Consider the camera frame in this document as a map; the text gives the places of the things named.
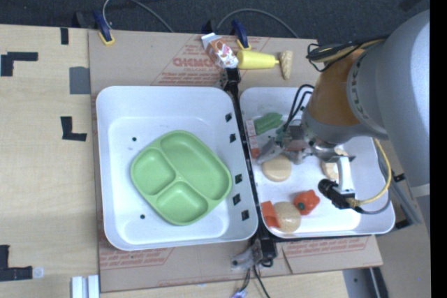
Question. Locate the orange cube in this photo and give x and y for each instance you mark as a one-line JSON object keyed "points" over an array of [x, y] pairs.
{"points": [[269, 213]]}

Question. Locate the beige waffle piece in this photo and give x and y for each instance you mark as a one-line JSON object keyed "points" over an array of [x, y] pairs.
{"points": [[286, 64]]}

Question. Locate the white plastic tray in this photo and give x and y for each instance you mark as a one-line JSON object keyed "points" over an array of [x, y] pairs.
{"points": [[321, 220], [118, 213]]}

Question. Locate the beige round biscuit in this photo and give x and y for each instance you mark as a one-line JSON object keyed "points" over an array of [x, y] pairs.
{"points": [[276, 169], [330, 171]]}

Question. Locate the brown cardboard board red print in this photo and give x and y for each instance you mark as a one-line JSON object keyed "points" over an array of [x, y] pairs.
{"points": [[139, 56]]}

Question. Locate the green divided plate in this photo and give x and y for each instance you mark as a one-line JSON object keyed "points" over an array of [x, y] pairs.
{"points": [[181, 178]]}

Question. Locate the white and red carton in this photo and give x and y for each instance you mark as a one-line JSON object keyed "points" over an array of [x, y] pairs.
{"points": [[252, 139]]}

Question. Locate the beige bread roll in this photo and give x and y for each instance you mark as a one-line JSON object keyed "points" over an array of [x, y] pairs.
{"points": [[288, 217]]}

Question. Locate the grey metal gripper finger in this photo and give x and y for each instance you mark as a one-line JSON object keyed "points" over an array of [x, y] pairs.
{"points": [[268, 151], [298, 157]]}

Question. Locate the green pea pod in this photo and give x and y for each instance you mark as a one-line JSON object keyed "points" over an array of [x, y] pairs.
{"points": [[267, 123]]}

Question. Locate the thin black rod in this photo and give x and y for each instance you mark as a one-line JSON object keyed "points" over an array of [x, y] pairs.
{"points": [[248, 157]]}

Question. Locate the yellow bottle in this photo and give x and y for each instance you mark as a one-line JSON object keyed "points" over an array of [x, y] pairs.
{"points": [[255, 60]]}

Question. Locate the orange bell pepper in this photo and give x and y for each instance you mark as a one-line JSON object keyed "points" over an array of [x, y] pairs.
{"points": [[307, 201]]}

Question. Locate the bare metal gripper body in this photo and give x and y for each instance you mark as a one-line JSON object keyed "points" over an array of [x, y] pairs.
{"points": [[297, 141]]}

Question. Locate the black cylinder on white bracket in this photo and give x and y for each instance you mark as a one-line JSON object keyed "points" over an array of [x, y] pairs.
{"points": [[336, 194]]}

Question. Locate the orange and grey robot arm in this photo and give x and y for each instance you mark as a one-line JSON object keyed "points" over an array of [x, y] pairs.
{"points": [[391, 87]]}

